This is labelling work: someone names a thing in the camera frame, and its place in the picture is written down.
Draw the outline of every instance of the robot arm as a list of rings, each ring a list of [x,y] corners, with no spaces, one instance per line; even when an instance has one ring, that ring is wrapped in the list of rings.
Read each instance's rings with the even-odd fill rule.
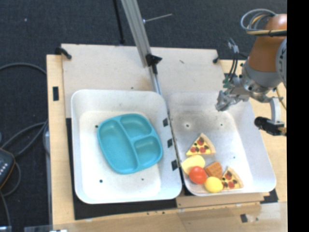
[[[255,15],[248,26],[244,27],[244,20],[253,13]],[[263,19],[267,19],[267,23],[263,29],[257,29]],[[280,101],[283,98],[268,97],[267,94],[281,82],[286,87],[287,15],[269,10],[252,10],[242,17],[240,24],[248,34],[257,38],[239,76],[235,75],[237,59],[233,60],[231,71],[223,81],[226,90],[219,92],[216,109],[225,111],[229,106],[239,101],[246,102],[249,98],[269,103],[272,118],[258,117],[255,125],[272,135],[286,135],[284,123],[280,121]],[[239,50],[233,40],[228,42],[228,46],[237,55]]]

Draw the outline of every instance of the white tray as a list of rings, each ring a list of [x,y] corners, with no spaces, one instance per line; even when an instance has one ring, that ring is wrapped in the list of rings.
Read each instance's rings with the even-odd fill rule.
[[[163,147],[162,159],[134,174],[114,172],[99,147],[97,128],[102,121],[127,113],[148,118]],[[173,199],[182,189],[165,100],[151,91],[79,90],[71,99],[74,181],[85,203],[123,203]]]
[[[234,193],[268,192],[274,189],[276,177],[268,158],[260,131],[254,125],[249,102],[240,102],[229,110],[215,109],[218,92],[180,92],[169,98],[169,112],[180,162],[187,156],[194,140],[206,134],[216,148],[216,154],[204,156],[206,165],[217,160],[223,171],[232,167],[243,181],[236,190],[208,193],[204,185],[192,183],[185,173],[184,183],[197,196]]]

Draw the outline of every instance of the wooden table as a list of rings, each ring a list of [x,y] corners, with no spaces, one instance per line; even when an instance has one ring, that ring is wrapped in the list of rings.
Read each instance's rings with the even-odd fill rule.
[[[220,60],[223,72],[228,72],[231,66],[230,60]],[[239,214],[249,214],[259,216],[259,224],[253,223],[253,228],[263,229],[266,223],[271,222],[276,228],[282,231],[280,224],[282,216],[286,218],[287,206],[287,159],[286,159],[286,137],[271,136],[261,131],[265,147],[267,149],[273,170],[276,175],[276,192],[279,203],[260,205],[259,201],[268,193],[254,194],[254,197],[243,197],[241,203],[220,203],[206,202],[205,199],[180,194],[177,197],[178,208],[164,211],[141,212],[131,214],[119,214],[114,216],[96,217],[92,219],[75,220],[72,200],[72,186],[70,175],[70,163],[68,153],[68,139],[65,115],[65,94],[63,78],[63,57],[61,55],[47,55],[47,85],[48,85],[48,109],[49,109],[49,131],[50,131],[50,159],[51,159],[51,194],[52,194],[52,217],[53,224],[66,224],[70,231],[82,231],[82,229],[91,229],[91,231],[101,231],[102,226],[109,231],[136,231],[137,226],[141,231],[158,231],[165,226],[169,231],[199,231],[203,228],[201,222],[207,219],[218,219],[218,216],[226,218],[231,223],[231,230],[235,225],[235,219],[239,222],[235,231],[244,223],[241,222]],[[58,99],[54,97],[54,87],[58,88]],[[286,91],[283,85],[280,85],[279,91],[285,97]],[[267,104],[250,100],[253,111],[257,116],[271,117],[270,107]],[[282,121],[286,123],[286,111],[282,107]],[[267,216],[268,213],[277,212],[281,218]]]

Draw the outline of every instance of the black device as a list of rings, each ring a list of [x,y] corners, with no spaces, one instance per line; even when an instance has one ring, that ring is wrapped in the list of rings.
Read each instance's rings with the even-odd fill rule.
[[[0,148],[0,189],[4,186],[15,166],[12,153]]]

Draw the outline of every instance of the yellow ball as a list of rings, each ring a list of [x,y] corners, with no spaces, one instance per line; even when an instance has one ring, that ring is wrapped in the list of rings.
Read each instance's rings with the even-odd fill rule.
[[[207,178],[206,182],[204,183],[204,186],[208,192],[219,192],[223,189],[223,184],[221,180],[217,177],[210,176]]]

